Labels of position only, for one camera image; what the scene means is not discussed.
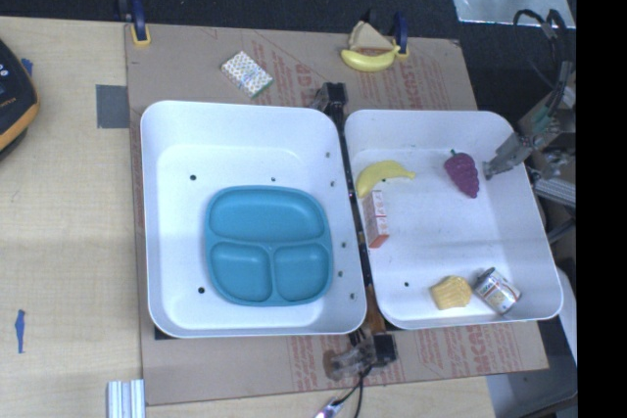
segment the small packet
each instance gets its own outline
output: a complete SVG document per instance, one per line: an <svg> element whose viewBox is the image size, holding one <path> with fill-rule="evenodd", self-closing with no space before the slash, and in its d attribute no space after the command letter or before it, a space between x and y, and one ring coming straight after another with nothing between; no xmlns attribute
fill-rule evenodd
<svg viewBox="0 0 627 418"><path fill-rule="evenodd" d="M249 98L255 98L274 81L272 76L244 51L223 63L220 69Z"/></svg>
<svg viewBox="0 0 627 418"><path fill-rule="evenodd" d="M383 193L380 190L370 191L363 199L362 207L368 247L371 249L379 248L390 237Z"/></svg>

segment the wooden table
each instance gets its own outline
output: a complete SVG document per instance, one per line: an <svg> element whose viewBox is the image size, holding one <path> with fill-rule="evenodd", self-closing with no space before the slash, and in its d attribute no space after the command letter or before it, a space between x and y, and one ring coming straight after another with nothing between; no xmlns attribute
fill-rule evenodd
<svg viewBox="0 0 627 418"><path fill-rule="evenodd" d="M34 63L41 97L0 163L0 416L102 418L107 383L142 378L128 130L96 119L96 86L126 85L122 24L0 18L0 37ZM146 416L309 418L336 395L157 406ZM360 416L456 415L494 416L485 378L368 388Z"/></svg>

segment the black cable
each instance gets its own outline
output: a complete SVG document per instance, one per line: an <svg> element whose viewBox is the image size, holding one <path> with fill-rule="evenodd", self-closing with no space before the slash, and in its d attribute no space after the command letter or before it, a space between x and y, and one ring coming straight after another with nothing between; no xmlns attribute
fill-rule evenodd
<svg viewBox="0 0 627 418"><path fill-rule="evenodd" d="M547 100L546 107L548 108L547 116L553 116L557 111L557 107L561 103L566 91L566 84L568 83L568 76L570 76L571 65L570 62L561 62L561 68L559 70L559 77L557 78L557 85L555 91L551 93L549 100Z"/></svg>
<svg viewBox="0 0 627 418"><path fill-rule="evenodd" d="M361 340L360 333L358 331L349 333L349 340L351 341L351 345L356 347Z"/></svg>
<svg viewBox="0 0 627 418"><path fill-rule="evenodd" d="M559 11L550 9L547 14L547 23L557 26L558 43L555 44L555 49L559 51L559 54L555 56L555 61L561 62L563 60L570 60L570 45L568 44L568 37L566 36L566 22Z"/></svg>
<svg viewBox="0 0 627 418"><path fill-rule="evenodd" d="M366 376L368 376L368 373L372 370L372 366L368 366L366 367L362 372L360 372L360 380L357 382L357 384L351 388L351 390L344 395L341 398L338 398L337 400L333 401L333 405L338 405L341 404L342 402L346 402L346 400L355 393L356 390L360 390L360 396L362 395L363 392L363 380L365 379Z"/></svg>
<svg viewBox="0 0 627 418"><path fill-rule="evenodd" d="M521 16L527 16L529 18L533 18L540 24L540 26L543 26L546 22L539 14L531 11L530 9L521 9L513 17L513 36L516 41L516 44L518 45L518 50L520 51L520 54L524 55L525 60L527 61L529 66L534 70L535 73L538 74L538 76L542 79L542 81L545 84L547 84L551 89L554 89L555 84L553 83L553 81L549 79L546 75L544 75L538 67L536 67L536 64L529 57L529 55L527 54L527 51L525 51L525 49L522 47L522 44L520 43L520 38L518 37L518 21L520 20ZM550 42L550 49L553 54L554 46L553 44L551 44L551 40L549 42Z"/></svg>
<svg viewBox="0 0 627 418"><path fill-rule="evenodd" d="M362 410L363 378L360 379L360 393L358 394L357 408L355 409L355 416L353 418L358 418L358 416L360 416L360 411Z"/></svg>

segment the red and white carton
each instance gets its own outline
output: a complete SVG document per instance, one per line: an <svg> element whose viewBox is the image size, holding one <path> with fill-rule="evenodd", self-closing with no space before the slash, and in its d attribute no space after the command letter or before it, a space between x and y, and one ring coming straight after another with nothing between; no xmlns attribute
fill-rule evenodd
<svg viewBox="0 0 627 418"><path fill-rule="evenodd" d="M383 193L380 190L371 190L363 198L362 208L368 247L379 248L390 237Z"/></svg>

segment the blue divided plate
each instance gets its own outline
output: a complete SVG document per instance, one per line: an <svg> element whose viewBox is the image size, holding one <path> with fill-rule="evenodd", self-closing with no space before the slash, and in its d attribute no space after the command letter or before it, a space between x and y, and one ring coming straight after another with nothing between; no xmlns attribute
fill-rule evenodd
<svg viewBox="0 0 627 418"><path fill-rule="evenodd" d="M313 302L331 284L326 214L301 190L256 185L220 190L207 207L205 250L214 286L235 303Z"/></svg>

